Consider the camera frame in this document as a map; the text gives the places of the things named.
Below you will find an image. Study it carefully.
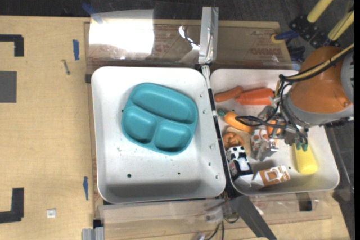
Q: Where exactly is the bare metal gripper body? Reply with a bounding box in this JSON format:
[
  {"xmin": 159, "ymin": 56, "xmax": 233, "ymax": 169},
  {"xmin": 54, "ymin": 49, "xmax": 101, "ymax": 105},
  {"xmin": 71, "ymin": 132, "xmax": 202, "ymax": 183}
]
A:
[{"xmin": 258, "ymin": 105, "xmax": 302, "ymax": 147}]

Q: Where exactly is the white can with orange print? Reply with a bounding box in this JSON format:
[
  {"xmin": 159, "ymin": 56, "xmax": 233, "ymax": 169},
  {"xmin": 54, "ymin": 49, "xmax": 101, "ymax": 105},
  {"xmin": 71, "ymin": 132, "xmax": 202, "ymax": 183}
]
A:
[{"xmin": 250, "ymin": 128, "xmax": 271, "ymax": 153}]

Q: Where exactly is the tan bread slice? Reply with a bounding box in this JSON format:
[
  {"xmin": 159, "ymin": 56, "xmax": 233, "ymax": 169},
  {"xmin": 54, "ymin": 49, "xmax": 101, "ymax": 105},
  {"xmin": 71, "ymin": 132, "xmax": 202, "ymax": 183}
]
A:
[{"xmin": 226, "ymin": 126, "xmax": 253, "ymax": 156}]

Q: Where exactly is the orange and white carton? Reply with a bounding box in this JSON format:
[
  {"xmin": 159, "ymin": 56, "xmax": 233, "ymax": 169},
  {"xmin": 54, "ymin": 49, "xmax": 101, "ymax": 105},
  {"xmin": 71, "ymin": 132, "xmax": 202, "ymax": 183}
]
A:
[{"xmin": 251, "ymin": 165, "xmax": 291, "ymax": 191}]

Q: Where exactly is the yellow rounded bar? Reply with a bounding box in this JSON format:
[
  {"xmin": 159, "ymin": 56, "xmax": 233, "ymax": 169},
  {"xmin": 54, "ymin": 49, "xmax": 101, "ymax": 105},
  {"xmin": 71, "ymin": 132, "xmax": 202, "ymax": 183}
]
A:
[{"xmin": 293, "ymin": 143, "xmax": 319, "ymax": 175}]

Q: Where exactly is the brown toy croissant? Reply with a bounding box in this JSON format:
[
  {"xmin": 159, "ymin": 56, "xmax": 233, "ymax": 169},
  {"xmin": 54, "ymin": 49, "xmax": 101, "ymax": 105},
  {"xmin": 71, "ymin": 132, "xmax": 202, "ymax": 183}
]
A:
[{"xmin": 223, "ymin": 132, "xmax": 243, "ymax": 150}]

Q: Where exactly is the orange carrot with green top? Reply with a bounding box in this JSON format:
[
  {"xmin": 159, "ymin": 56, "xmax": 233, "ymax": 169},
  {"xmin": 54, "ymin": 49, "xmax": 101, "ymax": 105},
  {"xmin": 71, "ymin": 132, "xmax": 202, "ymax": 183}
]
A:
[{"xmin": 218, "ymin": 108, "xmax": 254, "ymax": 133}]

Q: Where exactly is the white plastic tray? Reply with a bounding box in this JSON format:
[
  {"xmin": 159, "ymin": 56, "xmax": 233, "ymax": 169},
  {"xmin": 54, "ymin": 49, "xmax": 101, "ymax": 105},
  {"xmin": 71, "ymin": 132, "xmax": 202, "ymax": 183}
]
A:
[
  {"xmin": 90, "ymin": 66, "xmax": 227, "ymax": 205},
  {"xmin": 209, "ymin": 68, "xmax": 341, "ymax": 196}
]

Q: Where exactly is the orange toy bottle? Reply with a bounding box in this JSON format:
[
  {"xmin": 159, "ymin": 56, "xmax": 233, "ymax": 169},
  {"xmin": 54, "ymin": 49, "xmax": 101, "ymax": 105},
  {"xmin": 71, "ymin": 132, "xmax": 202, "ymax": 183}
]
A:
[{"xmin": 235, "ymin": 88, "xmax": 275, "ymax": 106}]

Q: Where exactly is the orange-brown toy sausage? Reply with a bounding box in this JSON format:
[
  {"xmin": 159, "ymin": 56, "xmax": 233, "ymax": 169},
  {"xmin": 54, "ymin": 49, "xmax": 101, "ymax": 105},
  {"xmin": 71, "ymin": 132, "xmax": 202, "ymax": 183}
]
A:
[{"xmin": 214, "ymin": 85, "xmax": 244, "ymax": 103}]

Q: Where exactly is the thin black and white rod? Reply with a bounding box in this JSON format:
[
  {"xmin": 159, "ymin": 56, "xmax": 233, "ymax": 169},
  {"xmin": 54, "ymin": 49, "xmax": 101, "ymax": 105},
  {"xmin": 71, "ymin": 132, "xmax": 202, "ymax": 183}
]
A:
[{"xmin": 201, "ymin": 64, "xmax": 229, "ymax": 178}]

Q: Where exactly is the teal divided plate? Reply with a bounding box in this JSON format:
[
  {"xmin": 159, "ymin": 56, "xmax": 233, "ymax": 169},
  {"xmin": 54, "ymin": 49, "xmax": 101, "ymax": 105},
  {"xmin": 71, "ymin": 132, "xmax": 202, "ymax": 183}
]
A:
[{"xmin": 120, "ymin": 82, "xmax": 199, "ymax": 156}]

